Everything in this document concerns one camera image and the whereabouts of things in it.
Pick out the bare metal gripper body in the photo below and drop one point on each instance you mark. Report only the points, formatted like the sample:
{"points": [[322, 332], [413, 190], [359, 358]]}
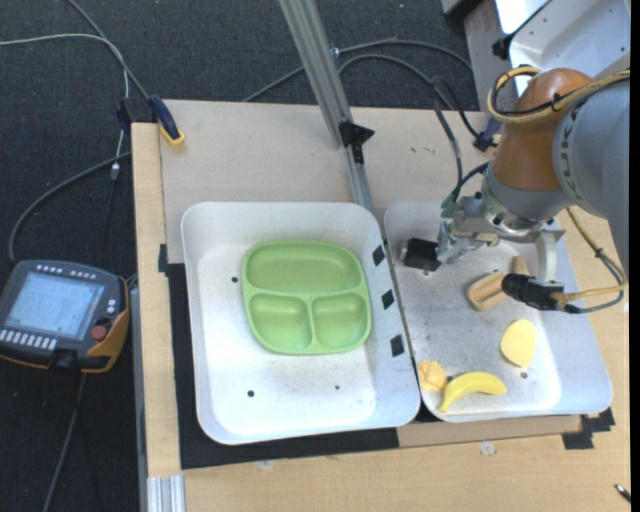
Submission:
{"points": [[472, 220]]}

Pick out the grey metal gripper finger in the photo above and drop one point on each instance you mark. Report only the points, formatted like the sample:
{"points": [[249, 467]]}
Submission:
{"points": [[459, 249], [444, 240]]}

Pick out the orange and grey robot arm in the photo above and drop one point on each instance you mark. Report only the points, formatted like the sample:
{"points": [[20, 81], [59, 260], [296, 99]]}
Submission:
{"points": [[530, 145]]}

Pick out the beige toy bread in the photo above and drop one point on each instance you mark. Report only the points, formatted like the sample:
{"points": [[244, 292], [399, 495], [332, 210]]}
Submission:
{"points": [[485, 292]]}

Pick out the white plastic tray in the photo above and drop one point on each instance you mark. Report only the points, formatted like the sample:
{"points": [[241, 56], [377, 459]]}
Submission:
{"points": [[450, 325], [300, 390]]}

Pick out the yellow oval chip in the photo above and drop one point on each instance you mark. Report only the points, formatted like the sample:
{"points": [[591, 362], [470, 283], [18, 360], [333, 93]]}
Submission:
{"points": [[519, 342]]}

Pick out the yellow orange biscuit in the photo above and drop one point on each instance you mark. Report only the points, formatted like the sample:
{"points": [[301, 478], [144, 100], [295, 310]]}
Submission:
{"points": [[432, 376]]}

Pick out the yellow banana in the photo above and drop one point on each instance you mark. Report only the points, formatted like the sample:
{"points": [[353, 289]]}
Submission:
{"points": [[472, 385]]}

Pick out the green divided plate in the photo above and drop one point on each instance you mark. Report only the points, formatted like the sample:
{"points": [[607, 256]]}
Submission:
{"points": [[305, 295]]}

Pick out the brown cardboard board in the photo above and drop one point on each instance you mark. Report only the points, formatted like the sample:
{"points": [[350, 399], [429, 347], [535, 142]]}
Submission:
{"points": [[260, 160]]}

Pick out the black cylinder on white bracket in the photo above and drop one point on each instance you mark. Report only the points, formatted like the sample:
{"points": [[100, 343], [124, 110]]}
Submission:
{"points": [[532, 291]]}

